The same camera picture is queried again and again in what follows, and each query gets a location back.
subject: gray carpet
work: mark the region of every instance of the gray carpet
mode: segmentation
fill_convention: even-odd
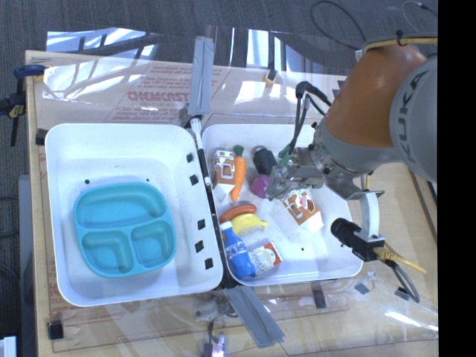
[[[0,99],[16,90],[13,69],[23,64],[25,50],[45,50],[49,30],[118,27],[194,38],[207,25],[219,25],[313,35],[325,51],[309,56],[327,71],[348,71],[353,49],[366,41],[397,30],[436,33],[437,12],[438,0],[0,0]],[[294,47],[309,51],[304,38]],[[18,228],[18,206],[8,197],[18,195],[19,176],[28,173],[25,116],[15,147],[11,126],[11,119],[0,117],[0,338],[18,335],[21,325],[12,274],[22,273],[19,237],[8,235]]]

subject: clamp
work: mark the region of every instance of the clamp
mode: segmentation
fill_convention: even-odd
[[[13,70],[13,75],[18,80],[16,92],[9,94],[5,99],[0,100],[0,115],[7,115],[13,119],[12,135],[10,146],[16,144],[16,133],[18,132],[19,117],[26,113],[26,98],[23,90],[23,81],[26,77],[43,75],[46,66],[43,65],[24,65]]]

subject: carrot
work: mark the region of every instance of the carrot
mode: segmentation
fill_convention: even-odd
[[[246,160],[243,158],[243,150],[242,146],[235,146],[235,186],[231,190],[231,201],[236,202],[238,200],[239,192],[243,186],[243,182],[245,181],[245,174],[246,174]]]

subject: sausage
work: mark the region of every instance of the sausage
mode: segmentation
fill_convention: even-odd
[[[232,206],[223,212],[223,214],[218,218],[218,222],[223,223],[226,221],[231,221],[232,218],[244,213],[256,213],[256,205],[239,204]]]

